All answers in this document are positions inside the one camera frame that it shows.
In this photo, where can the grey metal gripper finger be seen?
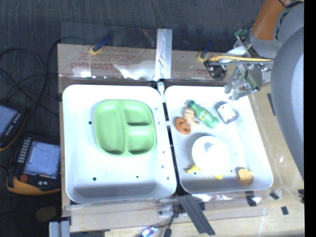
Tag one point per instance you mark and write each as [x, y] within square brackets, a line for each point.
[230, 86]
[237, 94]

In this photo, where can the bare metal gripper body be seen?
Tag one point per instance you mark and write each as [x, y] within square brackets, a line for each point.
[252, 71]

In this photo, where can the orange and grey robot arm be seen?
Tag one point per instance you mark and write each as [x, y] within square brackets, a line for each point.
[287, 88]

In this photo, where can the white and red can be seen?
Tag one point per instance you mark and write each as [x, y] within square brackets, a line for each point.
[225, 112]

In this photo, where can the green plastic bottle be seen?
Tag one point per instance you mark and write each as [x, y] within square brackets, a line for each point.
[205, 115]

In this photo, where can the beige toy croissant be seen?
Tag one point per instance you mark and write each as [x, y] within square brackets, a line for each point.
[189, 115]

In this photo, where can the white plastic tray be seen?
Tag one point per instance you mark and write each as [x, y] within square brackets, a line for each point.
[249, 147]
[118, 176]

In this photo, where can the brown toy doughnut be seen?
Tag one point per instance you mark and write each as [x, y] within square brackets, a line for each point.
[179, 125]

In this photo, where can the white bowl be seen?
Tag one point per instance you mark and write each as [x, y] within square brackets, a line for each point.
[209, 154]

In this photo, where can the orange toy biscuit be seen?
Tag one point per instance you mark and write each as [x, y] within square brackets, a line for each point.
[245, 176]

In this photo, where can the yellow banana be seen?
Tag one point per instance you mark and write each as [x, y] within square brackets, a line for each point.
[192, 169]

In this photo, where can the brown cardboard board red print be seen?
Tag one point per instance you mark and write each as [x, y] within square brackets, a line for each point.
[261, 206]

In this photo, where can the green divided plate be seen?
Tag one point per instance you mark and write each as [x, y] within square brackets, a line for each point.
[109, 127]

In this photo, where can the black cylinder on white bracket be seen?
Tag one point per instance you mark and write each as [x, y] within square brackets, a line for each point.
[215, 69]

